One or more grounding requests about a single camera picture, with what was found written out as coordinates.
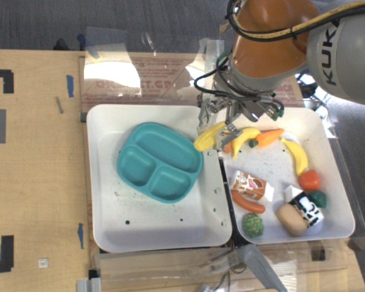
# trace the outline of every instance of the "red tomato toy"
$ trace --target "red tomato toy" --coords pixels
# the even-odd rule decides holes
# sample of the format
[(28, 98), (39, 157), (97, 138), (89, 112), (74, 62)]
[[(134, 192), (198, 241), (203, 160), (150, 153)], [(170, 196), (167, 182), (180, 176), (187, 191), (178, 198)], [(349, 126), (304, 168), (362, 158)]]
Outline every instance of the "red tomato toy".
[(299, 184), (305, 190), (316, 190), (321, 185), (321, 180), (315, 170), (307, 170), (299, 176)]

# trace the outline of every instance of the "white tray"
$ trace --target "white tray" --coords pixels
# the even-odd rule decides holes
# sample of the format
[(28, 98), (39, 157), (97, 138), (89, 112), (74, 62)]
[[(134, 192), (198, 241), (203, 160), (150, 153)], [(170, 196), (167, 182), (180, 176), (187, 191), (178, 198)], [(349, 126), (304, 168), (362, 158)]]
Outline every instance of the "white tray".
[[(222, 121), (225, 113), (218, 114), (217, 121)], [(354, 232), (355, 220), (339, 174), (335, 158), (324, 131), (321, 118), (306, 108), (286, 108), (283, 117), (273, 121), (262, 116), (258, 122), (251, 122), (240, 116), (235, 126), (256, 127), (262, 131), (283, 128), (283, 136), (298, 141), (306, 151), (308, 168), (315, 169), (321, 179), (321, 188), (327, 195), (327, 207), (321, 209), (324, 220), (310, 227), (299, 237), (291, 236), (276, 217), (276, 210), (285, 202), (283, 190), (289, 185), (300, 187), (294, 171), (293, 157), (284, 143), (275, 141), (267, 147), (250, 148), (244, 144), (237, 159), (231, 154), (220, 153), (229, 185), (236, 170), (250, 173), (252, 176), (268, 181), (274, 188), (273, 202), (266, 204), (266, 211), (260, 214), (264, 232), (259, 237), (250, 238), (242, 229), (242, 216), (248, 213), (234, 203), (235, 217), (240, 234), (249, 242), (256, 244), (296, 242), (302, 240), (322, 240), (329, 238), (346, 238)]]
[(98, 105), (87, 115), (93, 233), (107, 252), (219, 246), (232, 225), (217, 152), (203, 153), (203, 168), (181, 201), (165, 204), (125, 184), (117, 174), (119, 150), (136, 126), (157, 122), (194, 141), (200, 109), (194, 106)]

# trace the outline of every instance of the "green vegetable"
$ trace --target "green vegetable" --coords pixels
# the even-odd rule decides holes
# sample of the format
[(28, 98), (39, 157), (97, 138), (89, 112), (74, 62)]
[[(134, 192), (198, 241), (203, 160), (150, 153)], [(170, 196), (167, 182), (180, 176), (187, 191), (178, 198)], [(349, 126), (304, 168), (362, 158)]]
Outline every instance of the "green vegetable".
[(314, 190), (313, 192), (310, 192), (308, 194), (308, 199), (314, 202), (317, 207), (321, 207), (322, 209), (326, 207), (327, 197), (325, 193), (321, 192), (320, 190)]
[(258, 141), (255, 141), (255, 140), (253, 140), (253, 139), (251, 139), (251, 140), (249, 141), (249, 146), (250, 146), (250, 148), (253, 148), (253, 147), (257, 146), (257, 145), (258, 145)]
[(255, 213), (245, 214), (242, 218), (242, 228), (251, 238), (261, 236), (263, 234), (262, 219)]

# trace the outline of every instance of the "toy hot dog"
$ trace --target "toy hot dog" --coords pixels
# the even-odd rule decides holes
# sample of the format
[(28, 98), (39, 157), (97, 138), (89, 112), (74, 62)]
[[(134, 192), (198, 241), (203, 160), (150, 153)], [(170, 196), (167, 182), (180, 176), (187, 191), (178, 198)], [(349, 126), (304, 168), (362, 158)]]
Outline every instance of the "toy hot dog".
[(246, 198), (241, 196), (241, 194), (237, 190), (231, 190), (231, 197), (232, 197), (232, 200), (236, 204), (238, 204), (240, 207), (244, 208), (247, 211), (257, 213), (257, 214), (261, 214), (261, 213), (265, 212), (264, 205), (254, 203), (254, 202), (247, 200)]

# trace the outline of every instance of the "black tape marking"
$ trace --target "black tape marking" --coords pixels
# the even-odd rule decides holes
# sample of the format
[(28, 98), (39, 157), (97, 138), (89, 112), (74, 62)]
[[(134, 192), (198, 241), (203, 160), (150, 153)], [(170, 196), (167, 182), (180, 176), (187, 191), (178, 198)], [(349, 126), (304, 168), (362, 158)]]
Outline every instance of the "black tape marking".
[(13, 235), (1, 236), (0, 273), (7, 273), (13, 268)]
[(10, 69), (0, 69), (0, 78), (2, 78), (2, 92), (4, 94), (13, 94), (13, 72)]

